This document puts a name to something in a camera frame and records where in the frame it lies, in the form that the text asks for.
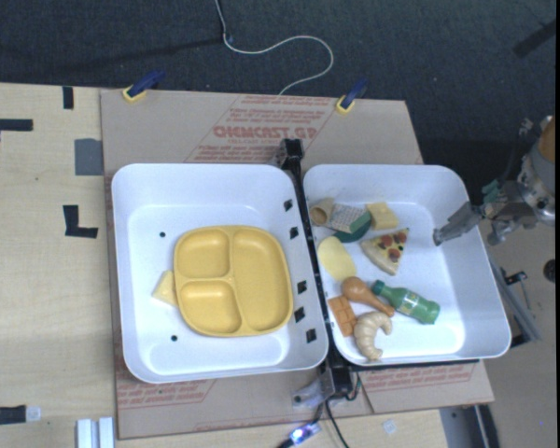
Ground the toy pizza slice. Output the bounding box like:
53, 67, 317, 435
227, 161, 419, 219
359, 227, 411, 277

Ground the thin black rod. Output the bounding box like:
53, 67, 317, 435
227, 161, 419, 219
288, 165, 340, 368

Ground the black block with thin wires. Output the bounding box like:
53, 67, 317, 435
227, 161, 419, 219
276, 137, 306, 173
325, 360, 357, 399

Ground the yellow cheese block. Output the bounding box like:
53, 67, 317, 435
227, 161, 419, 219
365, 202, 400, 231

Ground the white plastic tray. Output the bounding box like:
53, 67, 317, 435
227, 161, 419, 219
301, 163, 513, 368
110, 162, 330, 385

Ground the green bottle yellow label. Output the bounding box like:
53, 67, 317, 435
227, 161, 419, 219
371, 279, 441, 326

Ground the pale yellow cheese wedge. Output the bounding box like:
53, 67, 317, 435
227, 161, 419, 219
149, 270, 179, 308

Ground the yellow divided plate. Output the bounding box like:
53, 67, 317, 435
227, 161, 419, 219
173, 224, 295, 339

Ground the beige croissant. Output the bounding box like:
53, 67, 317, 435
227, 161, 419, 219
352, 310, 394, 363

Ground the brown chicken drumstick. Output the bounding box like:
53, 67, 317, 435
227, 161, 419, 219
340, 275, 397, 318

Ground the beige ice cream cone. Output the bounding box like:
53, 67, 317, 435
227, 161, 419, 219
308, 197, 336, 228

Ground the brown cardboard board red print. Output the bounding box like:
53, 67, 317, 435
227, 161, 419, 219
99, 88, 497, 441

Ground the dark green round toy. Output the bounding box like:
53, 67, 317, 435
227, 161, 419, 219
332, 210, 373, 244

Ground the pale yellow potato crisp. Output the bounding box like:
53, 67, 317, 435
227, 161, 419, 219
316, 234, 358, 282

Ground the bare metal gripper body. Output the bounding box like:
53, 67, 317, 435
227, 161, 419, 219
483, 180, 557, 233

